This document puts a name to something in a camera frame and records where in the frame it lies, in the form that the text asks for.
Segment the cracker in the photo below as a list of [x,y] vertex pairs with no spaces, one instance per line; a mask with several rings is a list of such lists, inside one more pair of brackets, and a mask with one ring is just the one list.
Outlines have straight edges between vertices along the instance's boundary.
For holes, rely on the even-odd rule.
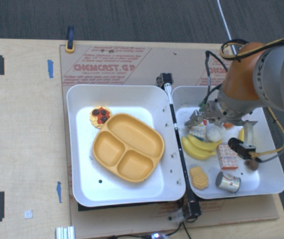
[[195,188],[204,189],[208,186],[208,177],[200,166],[189,170],[191,183]]
[[111,116],[112,112],[108,107],[97,106],[90,112],[90,121],[93,126],[100,129]]
[[217,148],[221,169],[237,169],[237,153],[234,152],[227,144],[220,144]]

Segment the blue tape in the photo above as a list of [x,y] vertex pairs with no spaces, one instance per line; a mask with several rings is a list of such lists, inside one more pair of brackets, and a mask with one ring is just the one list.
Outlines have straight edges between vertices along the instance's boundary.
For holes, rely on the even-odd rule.
[[57,183],[57,193],[58,193],[58,197],[59,197],[59,203],[62,203],[61,201],[61,182],[58,181]]
[[48,72],[49,72],[49,78],[53,78],[53,62],[52,60],[48,59]]

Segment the white tray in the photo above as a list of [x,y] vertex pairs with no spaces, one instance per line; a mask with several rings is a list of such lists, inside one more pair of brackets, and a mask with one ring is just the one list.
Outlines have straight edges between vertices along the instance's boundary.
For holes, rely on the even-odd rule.
[[[73,194],[87,207],[175,201],[186,190],[174,125],[166,93],[155,86],[76,85],[67,93],[72,156]],[[156,130],[165,151],[152,174],[131,183],[100,165],[92,153],[99,129],[90,122],[95,106],[113,114],[130,114]]]
[[[172,92],[177,125],[180,137],[187,136],[189,130],[185,128],[184,123],[189,120],[198,104],[206,96],[207,87],[180,86]],[[251,115],[245,116],[243,120],[258,121],[254,125],[253,144],[257,152],[275,149],[269,127],[262,108],[255,109]],[[223,139],[227,144],[231,137],[238,137],[241,127],[231,129]],[[268,159],[274,154],[265,155],[261,159]],[[244,165],[244,160],[238,157],[238,169],[224,170],[225,173],[241,178],[240,188],[237,193],[228,192],[216,187],[215,180],[217,174],[221,171],[218,157],[212,156],[207,160],[197,160],[186,153],[184,154],[188,171],[194,166],[201,166],[208,176],[209,185],[203,190],[191,186],[193,192],[203,199],[230,198],[239,196],[252,196],[262,194],[280,193],[284,190],[284,173],[279,158],[269,162],[261,163],[257,171],[252,171]]]

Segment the black clamp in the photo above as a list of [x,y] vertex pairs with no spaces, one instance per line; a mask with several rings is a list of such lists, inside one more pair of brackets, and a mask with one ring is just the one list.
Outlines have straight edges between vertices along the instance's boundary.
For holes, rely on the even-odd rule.
[[161,73],[159,77],[156,78],[157,87],[164,89],[166,83],[173,84],[173,76],[171,73]]
[[74,26],[68,26],[67,32],[67,43],[66,43],[66,52],[73,53],[74,52]]
[[237,138],[230,138],[228,140],[228,146],[235,151],[242,159],[251,159],[250,151],[256,151],[256,147],[253,145],[245,145],[243,141]]

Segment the banana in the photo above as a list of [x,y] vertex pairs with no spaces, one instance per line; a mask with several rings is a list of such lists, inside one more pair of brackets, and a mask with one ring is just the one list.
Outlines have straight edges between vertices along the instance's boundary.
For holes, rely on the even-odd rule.
[[186,137],[182,137],[182,146],[184,151],[191,157],[196,159],[207,159],[215,155],[215,151],[204,151],[195,147]]
[[244,129],[240,129],[238,139],[244,141],[245,140],[245,131]]
[[196,136],[193,136],[191,134],[187,135],[187,139],[198,149],[202,149],[205,151],[214,151],[218,145],[222,143],[222,140],[219,140],[218,142],[204,142],[199,140]]

